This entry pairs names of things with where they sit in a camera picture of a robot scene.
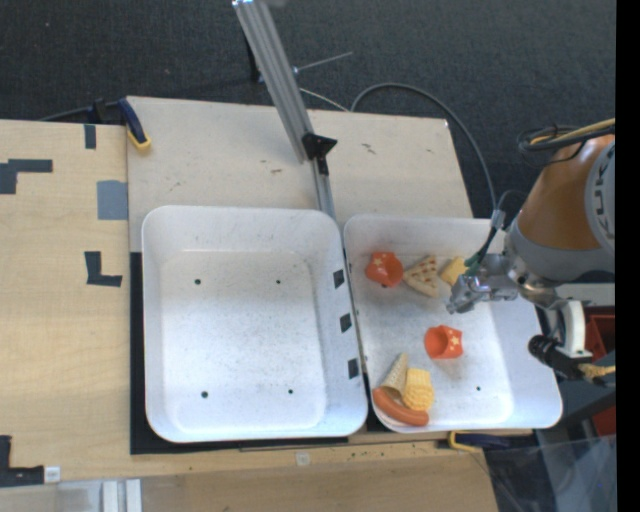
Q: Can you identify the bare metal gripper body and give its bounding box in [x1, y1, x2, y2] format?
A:
[468, 252, 565, 308]

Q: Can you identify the yellow cheese block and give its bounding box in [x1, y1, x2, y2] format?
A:
[438, 256, 471, 288]

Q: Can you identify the red cup with stars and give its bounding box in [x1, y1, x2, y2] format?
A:
[423, 324, 465, 361]
[364, 251, 405, 289]

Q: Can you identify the beige pizza slice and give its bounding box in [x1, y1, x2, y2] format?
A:
[402, 254, 442, 300]

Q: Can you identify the white plastic tray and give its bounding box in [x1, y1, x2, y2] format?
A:
[342, 213, 565, 435]
[140, 204, 370, 445]

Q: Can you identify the yellow corn cob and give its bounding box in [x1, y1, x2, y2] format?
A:
[401, 367, 436, 413]

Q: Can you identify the beige ice cream cone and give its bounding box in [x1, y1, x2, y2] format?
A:
[379, 352, 411, 402]

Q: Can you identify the orange sausage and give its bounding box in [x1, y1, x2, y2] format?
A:
[371, 387, 431, 428]

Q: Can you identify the black cylinder on white bracket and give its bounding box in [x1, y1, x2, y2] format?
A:
[527, 298, 595, 382]

